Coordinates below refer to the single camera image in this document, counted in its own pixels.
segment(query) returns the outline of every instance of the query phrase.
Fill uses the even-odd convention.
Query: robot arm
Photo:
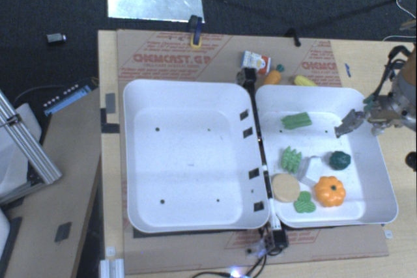
[[[395,59],[398,54],[407,60]],[[385,81],[389,79],[392,87],[387,95],[380,95]],[[352,132],[365,120],[373,125],[372,132],[379,135],[385,128],[406,126],[416,131],[416,46],[410,52],[404,46],[395,47],[388,55],[388,62],[381,82],[373,94],[364,100],[363,111],[351,110],[342,120],[341,126],[334,128],[336,137]],[[407,165],[416,169],[416,153],[407,156]]]

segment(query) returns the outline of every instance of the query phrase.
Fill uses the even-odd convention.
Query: blue tape
[[[345,63],[345,68],[346,68],[347,76],[351,77],[351,71],[350,71],[349,65],[347,63]]]

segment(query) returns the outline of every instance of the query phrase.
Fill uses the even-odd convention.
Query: green toy vegetable
[[[298,213],[312,213],[315,211],[316,206],[311,201],[311,193],[308,191],[301,191],[296,202],[294,202],[294,208]]]
[[[281,122],[283,122],[284,128],[287,130],[292,130],[295,128],[300,128],[301,126],[309,126],[313,124],[307,113],[285,116],[283,119],[281,119]]]
[[[282,154],[281,166],[290,173],[296,173],[300,166],[301,158],[301,152],[297,153],[296,150],[291,150],[291,147],[288,146]]]
[[[350,164],[351,156],[342,151],[337,150],[330,157],[330,166],[337,171],[344,170]]]

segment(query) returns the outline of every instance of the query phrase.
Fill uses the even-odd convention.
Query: wooden table
[[[99,32],[100,107],[106,107],[106,93],[117,92],[117,33]],[[378,85],[389,51],[398,43],[331,40],[334,57],[344,87],[360,91],[364,96]],[[345,71],[349,64],[351,77]],[[108,114],[108,122],[119,123],[119,110]],[[379,137],[382,153],[399,206],[397,219],[385,226],[392,231],[388,240],[389,257],[357,258],[324,262],[267,265],[262,278],[273,277],[415,277],[417,272],[417,207],[416,174],[405,165],[405,156],[416,150],[416,134],[407,128],[389,128]],[[104,200],[104,245],[114,253],[107,259],[123,258],[122,198],[120,170],[120,137],[112,133],[102,136],[102,176]],[[198,271],[148,273],[129,278],[191,277]]]
[[[7,211],[22,223],[6,278],[77,275],[99,181],[98,107],[96,89],[52,116],[43,147],[63,176]],[[68,238],[55,242],[59,226],[67,223]]]

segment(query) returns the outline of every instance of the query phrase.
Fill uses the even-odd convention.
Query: green object
[[[351,156],[342,151],[337,150],[330,157],[330,166],[337,171],[344,170],[350,164]]]
[[[288,146],[282,154],[281,166],[290,173],[296,173],[300,166],[301,158],[301,152],[297,153],[295,149],[291,150],[291,147]]]
[[[313,124],[307,113],[285,116],[281,119],[281,122],[283,122],[284,128],[287,130],[292,130]]]
[[[364,111],[370,111],[373,108],[373,106],[375,105],[375,101],[373,99],[374,95],[371,94],[363,101],[363,103],[365,104]]]
[[[278,64],[276,66],[276,70],[279,71],[279,72],[284,72],[285,71],[285,68],[284,68],[284,66],[282,64]]]
[[[294,208],[298,213],[312,213],[316,206],[311,201],[311,193],[308,191],[301,191],[298,199],[294,202]]]

